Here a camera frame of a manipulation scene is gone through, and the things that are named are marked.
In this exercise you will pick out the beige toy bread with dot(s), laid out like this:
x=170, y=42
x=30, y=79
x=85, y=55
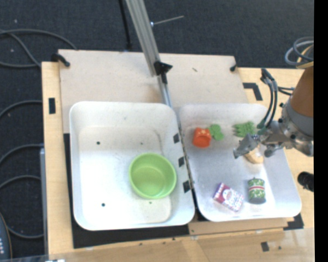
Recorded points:
x=254, y=158

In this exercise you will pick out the red and white carton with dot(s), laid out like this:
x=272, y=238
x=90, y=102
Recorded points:
x=229, y=197

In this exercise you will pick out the green bowl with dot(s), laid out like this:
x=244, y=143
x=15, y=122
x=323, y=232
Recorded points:
x=152, y=176

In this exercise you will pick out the thin black and white rod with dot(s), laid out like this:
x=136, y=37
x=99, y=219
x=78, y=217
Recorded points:
x=188, y=162

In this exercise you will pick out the green and white can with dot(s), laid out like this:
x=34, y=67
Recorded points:
x=257, y=190

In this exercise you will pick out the pale wood board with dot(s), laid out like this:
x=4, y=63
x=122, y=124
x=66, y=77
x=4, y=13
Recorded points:
x=112, y=75

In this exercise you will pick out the white plastic tray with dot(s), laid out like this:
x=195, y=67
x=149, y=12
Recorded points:
x=221, y=168
x=112, y=173

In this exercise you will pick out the green toy vegetable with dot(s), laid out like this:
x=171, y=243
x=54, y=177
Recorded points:
x=243, y=128

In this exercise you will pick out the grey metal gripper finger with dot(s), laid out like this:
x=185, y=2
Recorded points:
x=252, y=140
x=241, y=149

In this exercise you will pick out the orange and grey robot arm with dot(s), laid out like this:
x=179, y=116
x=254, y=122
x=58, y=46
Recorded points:
x=303, y=97

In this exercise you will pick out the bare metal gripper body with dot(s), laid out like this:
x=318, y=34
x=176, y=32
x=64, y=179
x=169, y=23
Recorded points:
x=287, y=139

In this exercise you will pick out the orange carrot with green top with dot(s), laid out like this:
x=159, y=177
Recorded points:
x=201, y=138

